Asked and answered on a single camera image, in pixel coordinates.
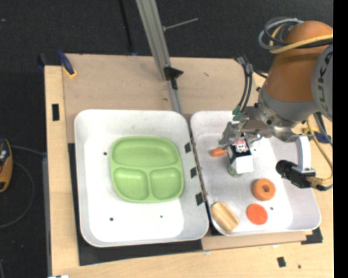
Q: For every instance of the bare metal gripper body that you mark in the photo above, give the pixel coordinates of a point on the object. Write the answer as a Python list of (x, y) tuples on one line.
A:
[(259, 124)]

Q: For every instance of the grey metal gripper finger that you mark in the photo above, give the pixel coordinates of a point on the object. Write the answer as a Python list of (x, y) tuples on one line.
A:
[(227, 135), (254, 140)]

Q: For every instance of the white carton with pink print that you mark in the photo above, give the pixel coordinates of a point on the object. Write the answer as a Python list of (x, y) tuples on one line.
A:
[(242, 161)]

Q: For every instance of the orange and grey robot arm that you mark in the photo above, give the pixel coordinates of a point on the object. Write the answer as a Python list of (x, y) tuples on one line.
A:
[(293, 68)]

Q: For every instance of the orange carrot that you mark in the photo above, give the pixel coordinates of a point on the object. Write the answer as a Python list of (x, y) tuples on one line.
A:
[(218, 152)]

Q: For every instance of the pale green round object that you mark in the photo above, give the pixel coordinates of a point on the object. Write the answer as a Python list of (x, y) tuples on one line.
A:
[(234, 172)]

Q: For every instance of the orange doughnut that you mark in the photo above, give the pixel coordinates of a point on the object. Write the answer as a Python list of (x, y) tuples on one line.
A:
[(259, 194)]

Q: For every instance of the orange round disc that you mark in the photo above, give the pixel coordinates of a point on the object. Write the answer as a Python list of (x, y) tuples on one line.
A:
[(257, 214)]

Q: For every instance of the white plastic tray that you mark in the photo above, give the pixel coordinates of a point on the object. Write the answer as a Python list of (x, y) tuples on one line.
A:
[(287, 207), (95, 184)]

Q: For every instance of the tan bread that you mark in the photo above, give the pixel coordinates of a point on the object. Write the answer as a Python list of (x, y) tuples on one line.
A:
[(224, 216)]

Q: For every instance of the green divided plate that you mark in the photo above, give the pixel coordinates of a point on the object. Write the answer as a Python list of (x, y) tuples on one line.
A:
[(146, 169)]

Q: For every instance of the pale wood board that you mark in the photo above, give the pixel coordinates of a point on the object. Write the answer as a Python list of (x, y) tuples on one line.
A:
[(119, 82)]

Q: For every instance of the black cylinder on white bracket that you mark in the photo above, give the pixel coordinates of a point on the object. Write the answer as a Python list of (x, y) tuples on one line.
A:
[(295, 172)]

